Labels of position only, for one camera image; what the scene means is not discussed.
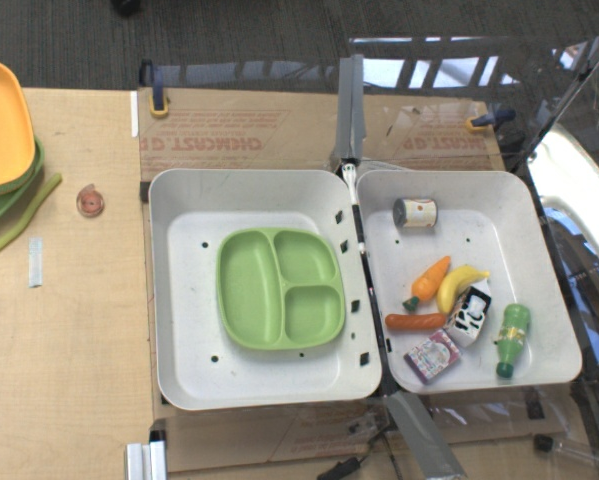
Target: wooden table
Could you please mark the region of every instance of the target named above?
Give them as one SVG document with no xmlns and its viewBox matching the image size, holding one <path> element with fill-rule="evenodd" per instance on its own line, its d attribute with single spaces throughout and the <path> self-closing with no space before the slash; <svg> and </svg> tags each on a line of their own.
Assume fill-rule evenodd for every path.
<svg viewBox="0 0 599 480">
<path fill-rule="evenodd" d="M 140 158 L 131 136 L 130 93 L 26 89 L 25 96 L 46 149 L 44 176 L 60 172 L 63 182 L 0 252 L 0 479 L 122 479 L 126 444 L 145 443 L 153 423 Z M 106 202 L 92 219 L 75 204 L 90 183 Z M 25 202 L 0 220 L 0 233 Z M 43 285 L 36 288 L 28 287 L 30 237 L 43 239 Z M 574 404 L 568 418 L 585 436 Z M 555 469 L 533 456 L 528 443 L 511 439 L 453 450 L 471 478 L 597 478 L 576 465 Z M 401 449 L 397 461 L 405 478 L 423 478 L 408 450 Z M 305 479 L 335 462 L 172 476 Z M 356 475 L 395 478 L 381 445 Z"/>
</svg>

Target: gray floor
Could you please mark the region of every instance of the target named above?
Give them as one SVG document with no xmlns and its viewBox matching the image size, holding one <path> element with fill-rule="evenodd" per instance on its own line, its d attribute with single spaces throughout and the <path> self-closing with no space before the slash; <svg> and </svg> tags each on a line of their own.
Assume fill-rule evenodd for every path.
<svg viewBox="0 0 599 480">
<path fill-rule="evenodd" d="M 334 65 L 349 39 L 599 35 L 599 0 L 0 0 L 0 62 L 23 86 L 133 89 L 141 60 Z"/>
</svg>

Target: toy banana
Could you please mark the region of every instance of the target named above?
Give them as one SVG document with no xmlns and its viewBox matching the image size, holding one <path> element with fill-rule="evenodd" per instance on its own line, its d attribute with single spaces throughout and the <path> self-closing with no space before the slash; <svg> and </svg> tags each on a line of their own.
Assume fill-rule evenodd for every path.
<svg viewBox="0 0 599 480">
<path fill-rule="evenodd" d="M 490 272 L 477 270 L 471 265 L 462 265 L 451 270 L 441 281 L 437 291 L 437 309 L 444 314 L 450 313 L 457 297 L 471 284 L 486 279 Z"/>
</svg>

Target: purple box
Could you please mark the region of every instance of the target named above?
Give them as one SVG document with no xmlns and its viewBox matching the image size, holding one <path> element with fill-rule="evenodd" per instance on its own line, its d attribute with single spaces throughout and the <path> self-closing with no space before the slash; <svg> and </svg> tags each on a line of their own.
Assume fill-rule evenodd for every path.
<svg viewBox="0 0 599 480">
<path fill-rule="evenodd" d="M 421 381 L 428 384 L 459 359 L 461 352 L 446 332 L 439 329 L 403 357 Z"/>
</svg>

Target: black caster wheel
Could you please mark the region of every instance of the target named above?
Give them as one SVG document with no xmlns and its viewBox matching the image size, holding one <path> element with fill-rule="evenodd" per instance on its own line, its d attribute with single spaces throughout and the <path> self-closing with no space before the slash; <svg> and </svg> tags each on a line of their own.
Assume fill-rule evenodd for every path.
<svg viewBox="0 0 599 480">
<path fill-rule="evenodd" d="M 110 0 L 112 6 L 121 16 L 128 17 L 139 10 L 141 0 Z"/>
</svg>

